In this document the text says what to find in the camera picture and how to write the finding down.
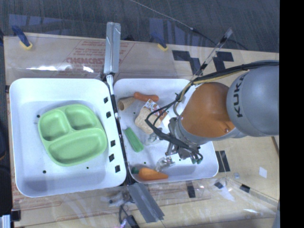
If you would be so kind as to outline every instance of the orange toy carrot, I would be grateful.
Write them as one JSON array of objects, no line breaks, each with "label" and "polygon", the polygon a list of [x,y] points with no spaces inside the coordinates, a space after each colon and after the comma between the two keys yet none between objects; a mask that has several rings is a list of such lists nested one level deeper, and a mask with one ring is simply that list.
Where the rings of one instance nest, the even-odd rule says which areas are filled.
[{"label": "orange toy carrot", "polygon": [[154,102],[157,102],[160,98],[157,95],[144,95],[139,92],[135,92],[133,97],[140,101],[148,101],[149,99],[153,100]]},{"label": "orange toy carrot", "polygon": [[168,175],[155,171],[150,168],[142,167],[139,170],[136,168],[132,169],[132,173],[138,173],[138,176],[146,181],[158,180],[158,179],[167,179]]}]

